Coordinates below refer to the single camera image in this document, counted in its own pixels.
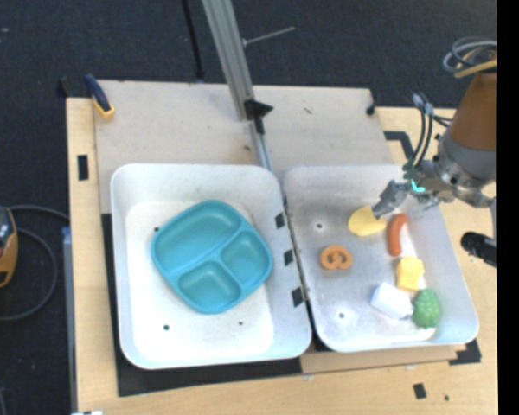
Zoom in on orange pretzel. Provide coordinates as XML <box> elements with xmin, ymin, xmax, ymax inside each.
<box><xmin>319</xmin><ymin>244</ymin><xmax>355</xmax><ymax>271</ymax></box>

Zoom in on orange sausage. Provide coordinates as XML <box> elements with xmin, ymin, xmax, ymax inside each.
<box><xmin>386</xmin><ymin>213</ymin><xmax>410</xmax><ymax>258</ymax></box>

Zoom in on black block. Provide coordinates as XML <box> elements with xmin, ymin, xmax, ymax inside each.
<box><xmin>243</xmin><ymin>99</ymin><xmax>275</xmax><ymax>136</ymax></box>

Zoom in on yellow toy fries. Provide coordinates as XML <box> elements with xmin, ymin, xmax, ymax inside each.
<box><xmin>394</xmin><ymin>255</ymin><xmax>426</xmax><ymax>292</ymax></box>

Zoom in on yellow toy food piece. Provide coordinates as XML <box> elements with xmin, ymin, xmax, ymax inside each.
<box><xmin>347</xmin><ymin>205</ymin><xmax>388</xmax><ymax>238</ymax></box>

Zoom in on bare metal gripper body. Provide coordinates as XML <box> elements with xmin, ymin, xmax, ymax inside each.
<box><xmin>408</xmin><ymin>156</ymin><xmax>497</xmax><ymax>209</ymax></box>

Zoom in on green broccoli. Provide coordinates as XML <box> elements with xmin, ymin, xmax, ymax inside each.
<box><xmin>411</xmin><ymin>288</ymin><xmax>442</xmax><ymax>330</ymax></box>

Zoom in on white block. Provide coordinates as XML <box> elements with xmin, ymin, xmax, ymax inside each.
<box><xmin>368</xmin><ymin>282</ymin><xmax>414</xmax><ymax>320</ymax></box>

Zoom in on black cylinder on white bracket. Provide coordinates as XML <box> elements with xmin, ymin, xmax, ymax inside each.
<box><xmin>459</xmin><ymin>196</ymin><xmax>497</xmax><ymax>269</ymax></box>

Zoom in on pale wood board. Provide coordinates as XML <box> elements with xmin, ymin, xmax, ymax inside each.
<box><xmin>92</xmin><ymin>79</ymin><xmax>460</xmax><ymax>374</ymax></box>

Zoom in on white plastic tray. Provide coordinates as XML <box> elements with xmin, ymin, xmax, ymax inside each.
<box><xmin>109</xmin><ymin>162</ymin><xmax>314</xmax><ymax>371</ymax></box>
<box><xmin>281</xmin><ymin>163</ymin><xmax>481</xmax><ymax>354</ymax></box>

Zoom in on blue divided plate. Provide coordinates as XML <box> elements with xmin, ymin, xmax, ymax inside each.
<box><xmin>150</xmin><ymin>199</ymin><xmax>275</xmax><ymax>316</ymax></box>

